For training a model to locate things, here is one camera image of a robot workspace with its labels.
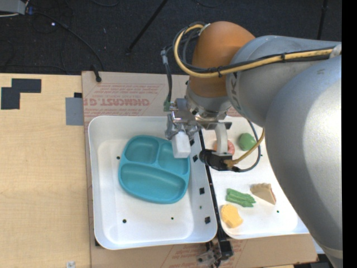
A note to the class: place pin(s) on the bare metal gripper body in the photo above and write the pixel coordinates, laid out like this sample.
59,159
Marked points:
184,113

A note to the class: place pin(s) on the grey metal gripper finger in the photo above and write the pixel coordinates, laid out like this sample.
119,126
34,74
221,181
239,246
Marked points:
192,132
171,130

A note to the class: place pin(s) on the white rectangular block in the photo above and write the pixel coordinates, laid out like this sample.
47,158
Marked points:
181,147

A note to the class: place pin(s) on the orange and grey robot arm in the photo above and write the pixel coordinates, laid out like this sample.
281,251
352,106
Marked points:
293,116

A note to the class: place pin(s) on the orange doughnut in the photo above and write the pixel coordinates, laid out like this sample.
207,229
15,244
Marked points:
231,147

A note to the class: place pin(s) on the blue divided plate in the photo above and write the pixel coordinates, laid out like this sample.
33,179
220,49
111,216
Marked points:
150,177

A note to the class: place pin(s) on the brown cardboard board red print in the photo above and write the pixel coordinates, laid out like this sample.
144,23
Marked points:
125,99

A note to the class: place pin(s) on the green round toy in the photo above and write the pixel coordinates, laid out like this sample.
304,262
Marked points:
246,141

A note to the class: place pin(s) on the green toy beans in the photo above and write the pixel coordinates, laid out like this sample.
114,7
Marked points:
240,198

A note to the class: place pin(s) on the yellow biscuit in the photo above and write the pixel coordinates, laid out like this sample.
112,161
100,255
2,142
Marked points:
231,216

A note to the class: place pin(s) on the tan pie slice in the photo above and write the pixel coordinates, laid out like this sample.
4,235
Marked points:
265,193

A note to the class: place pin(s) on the white plastic tray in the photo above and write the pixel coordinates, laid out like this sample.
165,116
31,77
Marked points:
145,225
259,219

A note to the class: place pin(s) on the black cylinder on white bracket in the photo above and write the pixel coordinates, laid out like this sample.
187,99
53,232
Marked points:
216,159

